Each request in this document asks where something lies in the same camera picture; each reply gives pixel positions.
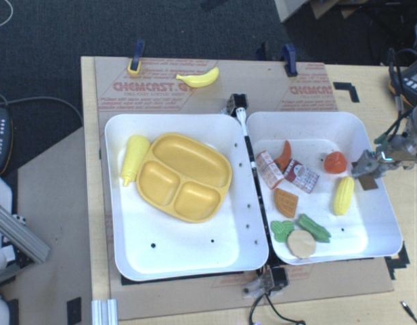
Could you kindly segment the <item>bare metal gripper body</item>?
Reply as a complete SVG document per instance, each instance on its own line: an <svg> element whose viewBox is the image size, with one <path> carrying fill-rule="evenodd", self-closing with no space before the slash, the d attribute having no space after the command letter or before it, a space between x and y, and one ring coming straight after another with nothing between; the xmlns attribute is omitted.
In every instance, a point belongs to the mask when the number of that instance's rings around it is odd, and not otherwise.
<svg viewBox="0 0 417 325"><path fill-rule="evenodd" d="M411 169L417 163L417 106L404 112L376 139L376 157L388 169Z"/></svg>

